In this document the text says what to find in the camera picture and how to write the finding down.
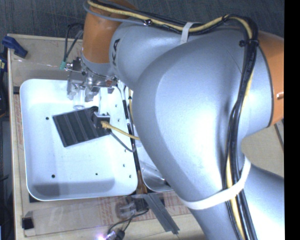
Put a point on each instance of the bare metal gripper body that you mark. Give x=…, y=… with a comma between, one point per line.
x=80, y=74

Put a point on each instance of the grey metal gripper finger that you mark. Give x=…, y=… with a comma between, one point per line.
x=90, y=94
x=71, y=90

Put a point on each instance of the clear plastic bottle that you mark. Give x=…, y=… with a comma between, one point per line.
x=79, y=103

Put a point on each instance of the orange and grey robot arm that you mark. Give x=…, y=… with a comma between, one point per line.
x=195, y=104

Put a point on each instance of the thin black and white rod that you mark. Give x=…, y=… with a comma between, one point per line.
x=129, y=126

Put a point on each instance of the white plastic tray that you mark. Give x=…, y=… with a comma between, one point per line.
x=72, y=164

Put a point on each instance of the black cylinder on white bracket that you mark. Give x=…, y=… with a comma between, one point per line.
x=76, y=127

